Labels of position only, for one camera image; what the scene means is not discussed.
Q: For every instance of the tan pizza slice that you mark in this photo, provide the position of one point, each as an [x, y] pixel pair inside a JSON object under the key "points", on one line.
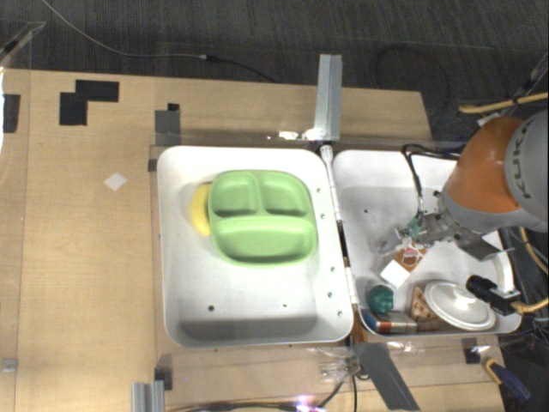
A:
{"points": [[421, 309]]}

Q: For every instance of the green divided plate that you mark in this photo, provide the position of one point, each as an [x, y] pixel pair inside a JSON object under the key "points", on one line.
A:
{"points": [[261, 234]]}

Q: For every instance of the thin black and white rod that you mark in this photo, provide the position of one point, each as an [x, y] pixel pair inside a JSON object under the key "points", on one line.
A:
{"points": [[333, 187]]}

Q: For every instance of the white plastic tray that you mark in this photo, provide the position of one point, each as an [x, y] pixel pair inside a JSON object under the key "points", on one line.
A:
{"points": [[240, 298], [373, 213]]}

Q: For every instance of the white and brown carton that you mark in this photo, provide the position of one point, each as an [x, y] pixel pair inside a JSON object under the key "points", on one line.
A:
{"points": [[396, 274]]}

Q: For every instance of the dark green broccoli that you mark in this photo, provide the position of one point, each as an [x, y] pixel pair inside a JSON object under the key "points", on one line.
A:
{"points": [[381, 299]]}

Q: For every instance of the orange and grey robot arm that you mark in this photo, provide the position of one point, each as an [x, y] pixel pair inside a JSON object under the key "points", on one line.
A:
{"points": [[489, 165]]}

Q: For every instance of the black cylinder on white bracket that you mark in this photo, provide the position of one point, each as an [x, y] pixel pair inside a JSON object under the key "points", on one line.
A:
{"points": [[489, 292]]}

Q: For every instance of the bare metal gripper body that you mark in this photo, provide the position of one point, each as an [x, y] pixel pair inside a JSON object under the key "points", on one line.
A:
{"points": [[438, 228]]}

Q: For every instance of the yellow banana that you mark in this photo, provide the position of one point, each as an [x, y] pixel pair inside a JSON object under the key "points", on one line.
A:
{"points": [[199, 210]]}

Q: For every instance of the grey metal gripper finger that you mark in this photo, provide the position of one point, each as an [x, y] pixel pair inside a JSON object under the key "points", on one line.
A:
{"points": [[404, 232], [388, 247]]}

